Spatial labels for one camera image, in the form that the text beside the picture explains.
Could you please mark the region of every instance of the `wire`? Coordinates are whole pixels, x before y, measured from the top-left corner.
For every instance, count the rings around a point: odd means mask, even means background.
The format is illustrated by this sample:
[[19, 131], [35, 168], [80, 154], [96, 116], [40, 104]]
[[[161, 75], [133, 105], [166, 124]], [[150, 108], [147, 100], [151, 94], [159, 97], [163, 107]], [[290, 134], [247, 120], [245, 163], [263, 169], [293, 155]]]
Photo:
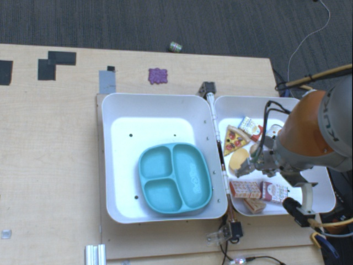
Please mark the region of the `wire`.
[[[272, 104], [277, 105], [281, 109], [270, 108], [270, 106]], [[288, 109], [284, 108], [280, 103], [278, 103], [276, 101], [272, 101], [272, 100], [268, 101], [266, 103], [265, 109], [264, 109], [263, 135], [266, 134], [268, 117], [269, 117], [269, 114], [270, 114], [271, 111], [277, 111], [277, 112], [285, 113], [285, 114], [288, 114], [288, 115], [291, 113], [291, 111], [289, 111]], [[256, 163], [256, 161], [259, 159], [259, 157], [260, 157], [260, 155], [261, 155], [261, 153], [263, 151], [263, 148], [264, 148], [264, 143], [265, 143], [265, 137], [262, 136], [261, 140], [260, 140], [260, 143], [259, 143], [259, 147], [256, 150], [256, 154], [255, 154], [254, 158], [251, 160], [252, 163]]]
[[239, 243], [239, 241], [240, 241], [239, 238], [237, 238], [237, 239], [234, 240], [234, 241], [231, 241], [231, 240], [230, 240], [231, 244], [233, 244], [233, 245], [236, 245], [237, 243]]
[[220, 245], [221, 247], [221, 251], [223, 252], [224, 254], [224, 258], [223, 258], [223, 261], [222, 261], [222, 265], [224, 265], [225, 261], [226, 261], [226, 258], [229, 260], [229, 261], [232, 261], [232, 259], [227, 255], [227, 251], [228, 251], [228, 241], [226, 241], [226, 249], [223, 250], [223, 247], [222, 245]]
[[344, 239], [345, 237], [351, 237], [353, 236], [353, 232], [350, 232], [349, 234], [343, 234], [343, 235], [332, 235], [332, 234], [327, 234], [325, 232], [321, 232], [320, 234], [327, 236], [327, 237], [336, 237], [339, 239]]
[[267, 255], [266, 256], [263, 255], [263, 256], [247, 257], [245, 260], [246, 260], [246, 262], [250, 262], [252, 260], [259, 259], [259, 258], [270, 258], [270, 259], [273, 259], [273, 260], [277, 261], [280, 265], [286, 265], [285, 263], [283, 263], [282, 261], [278, 260], [277, 258], [272, 257], [272, 256], [267, 256]]
[[308, 219], [308, 222], [314, 226], [314, 227], [334, 227], [334, 226], [343, 226], [343, 225], [348, 225], [350, 223], [353, 223], [353, 218], [345, 220], [345, 221], [340, 221], [340, 222], [333, 222], [333, 223], [319, 223], [315, 219]]
[[327, 10], [327, 12], [329, 13], [329, 18], [327, 19], [327, 22], [325, 23], [325, 25], [324, 25], [322, 28], [320, 28], [320, 29], [318, 29], [318, 30], [315, 30], [315, 31], [313, 31], [312, 33], [308, 34], [308, 35], [302, 40], [302, 42], [300, 42], [300, 44], [298, 45], [297, 49], [293, 52], [292, 56], [289, 58], [288, 69], [287, 69], [287, 81], [288, 81], [288, 82], [290, 81], [290, 80], [289, 80], [290, 64], [291, 64], [291, 61], [292, 61], [293, 56], [298, 52], [299, 48], [302, 46], [302, 44], [304, 43], [304, 41], [306, 41], [309, 36], [311, 36], [311, 35], [313, 35], [313, 34], [315, 34], [315, 33], [318, 33], [319, 31], [323, 30], [324, 28], [327, 27], [327, 25], [328, 25], [329, 22], [330, 22], [331, 12], [330, 12], [329, 8], [324, 4], [324, 2], [322, 2], [322, 0], [319, 0], [319, 1], [320, 1], [320, 3], [325, 7], [325, 9]]
[[[275, 69], [272, 69], [273, 70], [273, 72], [275, 73], [275, 74], [277, 74], [278, 75], [278, 77], [281, 79], [281, 82], [279, 82], [276, 86], [275, 86], [275, 91], [278, 91], [278, 92], [281, 92], [281, 91], [284, 91], [284, 90], [289, 90], [290, 88], [294, 88], [294, 87], [288, 87], [287, 86], [287, 82], [285, 82], [285, 80], [284, 80], [284, 78], [280, 75], [280, 73], [278, 73]], [[298, 86], [298, 88], [300, 88], [300, 89], [304, 89], [304, 90], [307, 90], [307, 91], [311, 91], [311, 90], [313, 90], [313, 88], [312, 87], [310, 87], [310, 86], [307, 86], [307, 85], [305, 85], [305, 84], [303, 84], [303, 85], [301, 85], [301, 86]]]

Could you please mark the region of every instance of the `blue divided plate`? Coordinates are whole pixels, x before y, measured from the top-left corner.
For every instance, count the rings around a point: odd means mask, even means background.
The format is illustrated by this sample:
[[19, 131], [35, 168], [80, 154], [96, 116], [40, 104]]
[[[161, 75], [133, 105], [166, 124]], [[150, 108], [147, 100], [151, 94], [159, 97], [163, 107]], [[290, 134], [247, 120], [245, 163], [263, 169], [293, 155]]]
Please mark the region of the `blue divided plate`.
[[212, 196], [210, 173], [200, 150], [176, 143], [151, 147], [138, 161], [147, 204], [163, 214], [200, 209]]

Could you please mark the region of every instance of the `small can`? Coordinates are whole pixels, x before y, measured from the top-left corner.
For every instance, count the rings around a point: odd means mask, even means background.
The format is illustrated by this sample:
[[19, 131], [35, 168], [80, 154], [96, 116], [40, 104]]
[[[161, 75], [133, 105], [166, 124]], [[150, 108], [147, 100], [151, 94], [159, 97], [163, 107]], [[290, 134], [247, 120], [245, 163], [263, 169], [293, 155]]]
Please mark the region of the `small can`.
[[169, 51], [173, 53], [180, 53], [182, 48], [180, 44], [173, 41], [169, 45]]
[[264, 145], [269, 149], [272, 149], [274, 146], [275, 138], [278, 136], [279, 132], [281, 131], [282, 127], [280, 125], [274, 124], [270, 127], [265, 134], [265, 141]]

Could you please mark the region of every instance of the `toy pizza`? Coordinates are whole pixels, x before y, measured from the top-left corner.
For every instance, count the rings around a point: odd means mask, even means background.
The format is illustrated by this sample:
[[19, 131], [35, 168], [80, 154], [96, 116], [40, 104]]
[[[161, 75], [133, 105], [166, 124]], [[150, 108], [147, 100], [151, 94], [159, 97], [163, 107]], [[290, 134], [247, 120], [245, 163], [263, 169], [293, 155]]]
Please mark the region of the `toy pizza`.
[[250, 138], [243, 131], [233, 127], [227, 127], [226, 139], [224, 141], [224, 156], [234, 152], [235, 150], [245, 146], [250, 142]]

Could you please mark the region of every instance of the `table surface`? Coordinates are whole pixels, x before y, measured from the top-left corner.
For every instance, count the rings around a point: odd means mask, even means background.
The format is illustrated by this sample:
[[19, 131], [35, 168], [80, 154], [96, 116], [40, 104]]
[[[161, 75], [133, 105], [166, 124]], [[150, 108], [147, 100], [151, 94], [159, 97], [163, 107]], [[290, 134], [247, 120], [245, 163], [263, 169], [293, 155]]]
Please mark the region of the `table surface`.
[[[48, 51], [76, 52], [77, 62], [57, 65], [56, 81], [38, 81], [38, 59], [47, 59]], [[195, 94], [203, 81], [213, 81], [216, 96], [278, 96], [268, 59], [0, 44], [0, 60], [14, 62], [11, 84], [0, 86], [0, 231], [12, 230], [10, 239], [0, 240], [6, 265], [84, 264], [85, 246], [104, 240], [100, 70], [115, 66], [117, 92]], [[167, 84], [147, 81], [148, 69], [157, 67], [168, 70]], [[311, 230], [289, 215], [238, 219], [244, 237], [230, 248], [231, 257], [266, 254], [287, 264], [324, 264]], [[162, 224], [103, 227], [117, 240], [107, 245], [108, 264], [222, 262], [219, 248], [204, 241], [218, 220], [167, 222], [169, 235], [161, 234]]]

